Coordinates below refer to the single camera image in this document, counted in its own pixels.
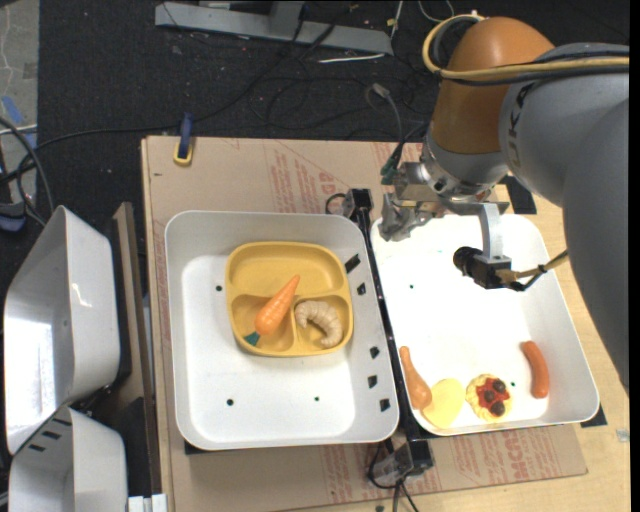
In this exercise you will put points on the orange sausage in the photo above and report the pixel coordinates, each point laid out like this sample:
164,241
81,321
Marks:
537,372

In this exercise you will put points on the beige croissant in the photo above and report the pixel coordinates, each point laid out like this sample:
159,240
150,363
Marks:
327,320

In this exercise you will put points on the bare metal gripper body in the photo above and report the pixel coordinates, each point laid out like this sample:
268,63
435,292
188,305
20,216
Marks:
417,185

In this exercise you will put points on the thin black rod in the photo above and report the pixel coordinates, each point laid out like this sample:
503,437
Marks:
385,310

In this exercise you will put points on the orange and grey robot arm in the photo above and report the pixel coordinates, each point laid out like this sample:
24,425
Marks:
565,150

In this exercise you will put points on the white plastic tray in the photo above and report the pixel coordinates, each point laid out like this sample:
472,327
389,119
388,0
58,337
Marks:
470,320
280,400

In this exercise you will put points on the orange chicken drumstick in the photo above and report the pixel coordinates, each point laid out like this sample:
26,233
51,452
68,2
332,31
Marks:
419,387

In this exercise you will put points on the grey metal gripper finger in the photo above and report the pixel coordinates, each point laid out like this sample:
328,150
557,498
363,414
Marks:
413,220
390,220

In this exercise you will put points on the orange carrot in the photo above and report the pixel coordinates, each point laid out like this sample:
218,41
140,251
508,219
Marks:
275,310

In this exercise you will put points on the pale yellow potato slice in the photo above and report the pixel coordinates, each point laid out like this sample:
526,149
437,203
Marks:
445,402

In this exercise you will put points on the yellow divided plate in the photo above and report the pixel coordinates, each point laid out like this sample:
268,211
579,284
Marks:
270,265

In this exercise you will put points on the black cylinder on white bracket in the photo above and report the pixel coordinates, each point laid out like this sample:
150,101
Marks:
492,240

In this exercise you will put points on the brown cardboard board red print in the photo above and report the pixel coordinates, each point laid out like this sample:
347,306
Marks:
225,175

